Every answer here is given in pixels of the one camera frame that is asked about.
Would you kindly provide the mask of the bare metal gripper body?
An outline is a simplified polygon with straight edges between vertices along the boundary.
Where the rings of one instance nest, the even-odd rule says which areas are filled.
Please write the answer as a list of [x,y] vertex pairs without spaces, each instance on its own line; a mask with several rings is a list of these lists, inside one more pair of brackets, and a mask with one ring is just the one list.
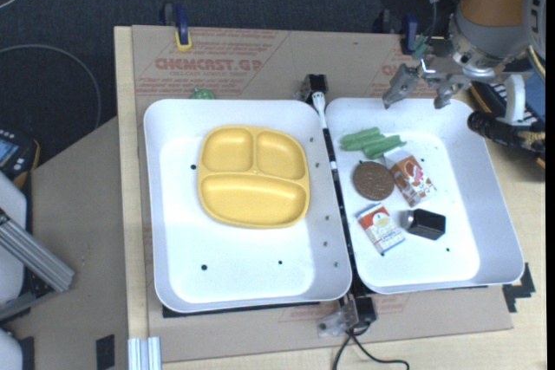
[[498,57],[478,49],[465,37],[434,37],[421,56],[418,73],[431,88],[457,90],[472,81],[493,81],[498,66]]

